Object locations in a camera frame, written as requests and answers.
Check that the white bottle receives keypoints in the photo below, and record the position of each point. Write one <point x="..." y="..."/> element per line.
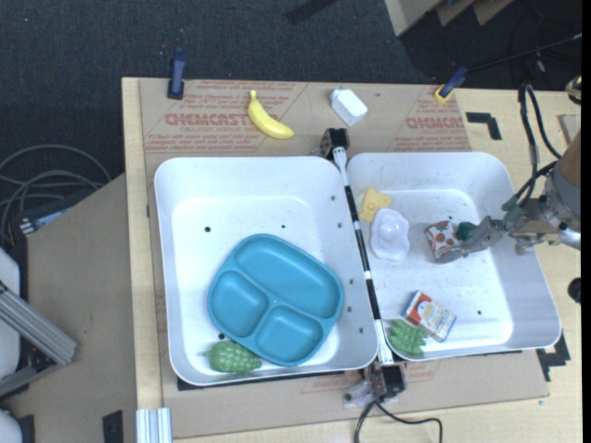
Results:
<point x="349" y="106"/>

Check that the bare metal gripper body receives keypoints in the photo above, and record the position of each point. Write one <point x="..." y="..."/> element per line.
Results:
<point x="535" y="224"/>

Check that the white fried egg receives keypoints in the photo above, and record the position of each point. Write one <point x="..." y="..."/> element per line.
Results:
<point x="390" y="235"/>

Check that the yellow cheese slice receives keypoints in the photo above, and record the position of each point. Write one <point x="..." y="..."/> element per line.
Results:
<point x="373" y="203"/>

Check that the thin black and white rod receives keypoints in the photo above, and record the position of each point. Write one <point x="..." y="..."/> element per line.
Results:
<point x="359" y="233"/>

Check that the brown cardboard board red print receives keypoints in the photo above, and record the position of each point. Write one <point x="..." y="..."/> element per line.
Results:
<point x="277" y="409"/>

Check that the green grapes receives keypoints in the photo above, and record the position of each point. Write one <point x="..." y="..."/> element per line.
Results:
<point x="231" y="358"/>

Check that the red and white carton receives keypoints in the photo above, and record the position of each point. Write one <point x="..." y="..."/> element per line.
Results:
<point x="428" y="315"/>

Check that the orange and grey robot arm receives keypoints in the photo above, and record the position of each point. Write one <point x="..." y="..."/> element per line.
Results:
<point x="570" y="173"/>

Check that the white plastic tray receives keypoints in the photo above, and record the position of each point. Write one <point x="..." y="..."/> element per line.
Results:
<point x="466" y="293"/>
<point x="258" y="210"/>

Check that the green pea pods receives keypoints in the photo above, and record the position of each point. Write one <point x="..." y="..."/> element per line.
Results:
<point x="406" y="338"/>

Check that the blue divided plate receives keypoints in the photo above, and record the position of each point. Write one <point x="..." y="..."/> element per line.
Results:
<point x="277" y="293"/>

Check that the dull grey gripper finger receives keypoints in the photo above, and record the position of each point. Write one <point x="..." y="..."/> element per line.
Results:
<point x="488" y="225"/>
<point x="473" y="243"/>

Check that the yellow banana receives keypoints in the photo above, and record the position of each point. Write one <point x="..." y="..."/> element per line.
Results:
<point x="265" y="123"/>

